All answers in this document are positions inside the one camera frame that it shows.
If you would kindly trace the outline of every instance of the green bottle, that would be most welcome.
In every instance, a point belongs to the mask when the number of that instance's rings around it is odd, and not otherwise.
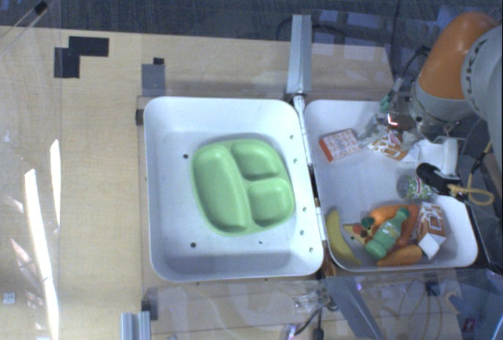
[[[376,260],[384,258],[402,234],[402,223],[407,218],[409,211],[404,207],[398,209],[396,215],[381,224],[374,237],[365,245],[367,253]]]

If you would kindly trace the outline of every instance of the black tape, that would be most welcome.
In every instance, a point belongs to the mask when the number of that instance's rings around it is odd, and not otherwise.
[[[136,115],[134,116],[134,119],[136,120],[136,126],[143,126],[143,111],[137,108],[136,110]]]
[[[79,78],[80,57],[69,48],[54,49],[54,78]]]
[[[37,5],[34,6],[33,10],[37,15],[40,16],[47,8],[48,8],[47,2],[40,1]]]
[[[141,311],[149,311],[150,320],[157,320],[159,318],[158,303],[157,289],[150,287],[141,300]]]
[[[141,93],[147,97],[166,94],[166,67],[164,64],[143,64],[141,66]]]
[[[42,1],[35,7],[42,9]],[[108,57],[108,38],[71,36],[68,48],[54,49],[54,78],[80,78],[80,57]]]
[[[87,57],[108,57],[108,39],[70,36],[69,47]]]

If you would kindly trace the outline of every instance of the glass panel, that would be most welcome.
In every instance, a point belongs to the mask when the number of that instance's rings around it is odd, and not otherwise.
[[[60,16],[60,0],[2,0],[3,338],[55,339],[59,333],[61,80],[54,78],[54,59]]]
[[[142,39],[142,64],[163,59],[170,96],[282,98],[289,54],[288,42],[181,35]]]
[[[490,270],[332,277],[328,293],[359,338],[493,338],[503,286]]]

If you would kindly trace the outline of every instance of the food package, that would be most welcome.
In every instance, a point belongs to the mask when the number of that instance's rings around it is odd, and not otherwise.
[[[407,151],[402,149],[402,139],[394,132],[386,132],[382,137],[376,139],[367,146],[377,154],[401,160],[407,155]]]
[[[360,150],[358,139],[353,130],[330,133],[322,137],[319,143],[329,162],[342,159]]]
[[[433,258],[446,240],[446,222],[440,206],[423,202],[417,218],[417,245]]]

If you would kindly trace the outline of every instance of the green plate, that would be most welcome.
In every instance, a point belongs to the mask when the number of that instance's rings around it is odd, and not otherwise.
[[[277,226],[293,215],[295,198],[285,165],[265,141],[208,144],[192,160],[192,184],[208,225],[224,235]]]

